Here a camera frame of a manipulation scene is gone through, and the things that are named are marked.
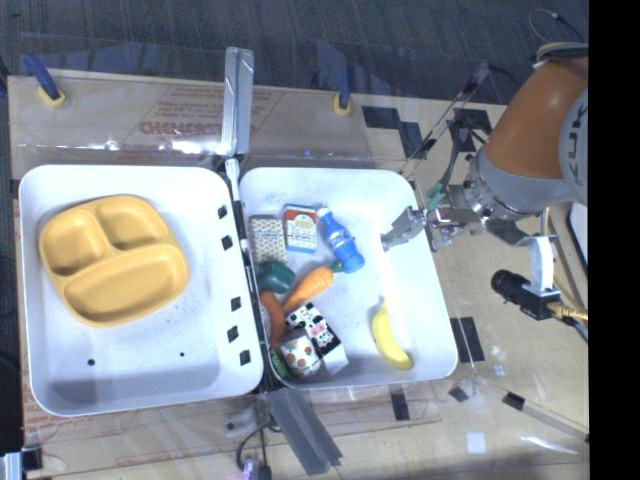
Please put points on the green toy pepper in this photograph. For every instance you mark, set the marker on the green toy pepper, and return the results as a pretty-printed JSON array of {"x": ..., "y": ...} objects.
[{"x": 277, "y": 277}]

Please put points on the fat orange carrot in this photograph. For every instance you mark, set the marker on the fat orange carrot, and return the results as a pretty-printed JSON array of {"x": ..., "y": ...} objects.
[{"x": 310, "y": 288}]

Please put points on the cow print milk carton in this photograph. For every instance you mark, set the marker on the cow print milk carton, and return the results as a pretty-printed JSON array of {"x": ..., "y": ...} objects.
[{"x": 320, "y": 330}]

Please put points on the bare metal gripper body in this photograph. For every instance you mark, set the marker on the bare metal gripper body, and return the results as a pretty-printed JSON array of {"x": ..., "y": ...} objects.
[{"x": 457, "y": 213}]

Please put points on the yellow divided plate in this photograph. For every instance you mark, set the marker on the yellow divided plate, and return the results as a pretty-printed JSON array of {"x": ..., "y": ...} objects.
[{"x": 120, "y": 278}]

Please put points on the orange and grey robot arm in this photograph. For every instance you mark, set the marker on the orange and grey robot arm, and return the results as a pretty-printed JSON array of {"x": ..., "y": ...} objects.
[{"x": 530, "y": 133}]

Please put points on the blue plastic bottle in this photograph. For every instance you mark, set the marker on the blue plastic bottle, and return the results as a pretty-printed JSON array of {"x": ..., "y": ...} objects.
[{"x": 342, "y": 243}]

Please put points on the white plastic tray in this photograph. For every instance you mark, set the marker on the white plastic tray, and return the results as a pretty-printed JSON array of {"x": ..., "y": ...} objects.
[
  {"x": 150, "y": 368},
  {"x": 370, "y": 193}
]

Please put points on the black cylinder on white bracket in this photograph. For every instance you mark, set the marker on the black cylinder on white bracket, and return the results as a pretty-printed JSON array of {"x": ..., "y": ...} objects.
[{"x": 522, "y": 293}]

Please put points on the white can orange print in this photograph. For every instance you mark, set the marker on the white can orange print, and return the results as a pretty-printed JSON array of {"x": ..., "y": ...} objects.
[{"x": 300, "y": 355}]

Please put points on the slim orange carrot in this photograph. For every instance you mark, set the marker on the slim orange carrot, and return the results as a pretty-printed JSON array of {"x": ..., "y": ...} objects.
[{"x": 274, "y": 318}]

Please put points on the brown cardboard board red print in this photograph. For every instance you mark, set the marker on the brown cardboard board red print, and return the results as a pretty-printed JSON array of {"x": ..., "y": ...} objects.
[{"x": 125, "y": 438}]

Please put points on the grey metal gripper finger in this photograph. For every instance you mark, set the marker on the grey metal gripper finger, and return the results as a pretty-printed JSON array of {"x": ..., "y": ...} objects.
[
  {"x": 441, "y": 240},
  {"x": 402, "y": 229}
]

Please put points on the yellow patterned carton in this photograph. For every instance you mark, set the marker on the yellow patterned carton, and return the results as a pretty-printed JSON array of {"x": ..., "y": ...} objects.
[{"x": 267, "y": 240}]

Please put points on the red and white carton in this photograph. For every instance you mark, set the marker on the red and white carton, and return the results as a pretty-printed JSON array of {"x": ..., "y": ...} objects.
[{"x": 300, "y": 230}]

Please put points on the yellow banana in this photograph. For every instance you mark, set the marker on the yellow banana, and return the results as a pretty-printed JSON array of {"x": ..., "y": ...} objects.
[{"x": 387, "y": 340}]

